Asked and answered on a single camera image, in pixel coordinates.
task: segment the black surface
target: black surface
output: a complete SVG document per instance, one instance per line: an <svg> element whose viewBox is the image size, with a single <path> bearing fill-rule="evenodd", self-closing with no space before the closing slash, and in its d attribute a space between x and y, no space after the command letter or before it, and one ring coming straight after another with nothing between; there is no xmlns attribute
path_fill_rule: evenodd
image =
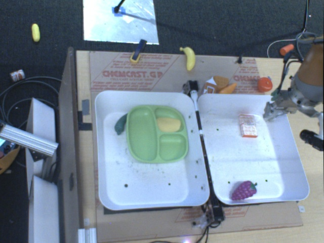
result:
<svg viewBox="0 0 324 243"><path fill-rule="evenodd" d="M196 54L266 57L269 44L294 38L302 29L306 0L153 0L159 46L145 52L176 53L180 46ZM324 0L310 0L307 30L323 33ZM33 43L30 27L37 23L40 42ZM136 45L83 40L83 0L0 0L0 91L11 85L9 73L24 69L26 77L62 75L67 48L134 51ZM279 57L271 47L270 56ZM51 82L56 88L59 84ZM5 110L17 100L41 97L56 101L41 85L25 84L12 91ZM10 120L20 125L29 103L14 108ZM18 157L24 162L23 154ZM27 242L28 199L25 170L14 163L11 174L0 175L0 242Z"/></svg>

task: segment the small box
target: small box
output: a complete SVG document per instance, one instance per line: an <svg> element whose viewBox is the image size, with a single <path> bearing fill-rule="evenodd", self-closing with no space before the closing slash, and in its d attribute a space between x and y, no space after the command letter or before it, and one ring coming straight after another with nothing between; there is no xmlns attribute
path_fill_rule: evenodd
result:
<svg viewBox="0 0 324 243"><path fill-rule="evenodd" d="M258 136L256 123L253 115L240 115L239 125L242 137L256 138Z"/></svg>

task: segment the toy tomato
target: toy tomato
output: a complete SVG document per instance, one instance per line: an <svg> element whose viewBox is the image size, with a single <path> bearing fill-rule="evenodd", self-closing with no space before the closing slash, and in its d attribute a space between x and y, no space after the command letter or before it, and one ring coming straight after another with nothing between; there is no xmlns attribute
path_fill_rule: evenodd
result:
<svg viewBox="0 0 324 243"><path fill-rule="evenodd" d="M271 79L268 77L262 77L258 80L258 89L260 92L268 92L272 89Z"/></svg>

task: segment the tin can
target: tin can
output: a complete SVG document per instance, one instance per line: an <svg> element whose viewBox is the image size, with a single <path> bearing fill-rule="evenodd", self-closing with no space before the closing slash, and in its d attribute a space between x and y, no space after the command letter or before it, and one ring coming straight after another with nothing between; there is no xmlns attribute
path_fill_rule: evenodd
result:
<svg viewBox="0 0 324 243"><path fill-rule="evenodd" d="M25 79L25 72L22 69L10 73L10 78L13 82Z"/></svg>

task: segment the gray panel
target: gray panel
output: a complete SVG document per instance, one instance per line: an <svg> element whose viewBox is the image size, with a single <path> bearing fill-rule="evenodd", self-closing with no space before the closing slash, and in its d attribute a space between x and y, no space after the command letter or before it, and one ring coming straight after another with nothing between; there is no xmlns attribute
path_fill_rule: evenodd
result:
<svg viewBox="0 0 324 243"><path fill-rule="evenodd" d="M62 83L59 93L59 141L60 141L60 175L61 180L61 202L64 222L65 243L77 243L77 231L80 228L81 202L79 202L77 188L77 159L78 156L78 129L77 129L77 100L75 81L74 50L68 49L64 67Z"/></svg>

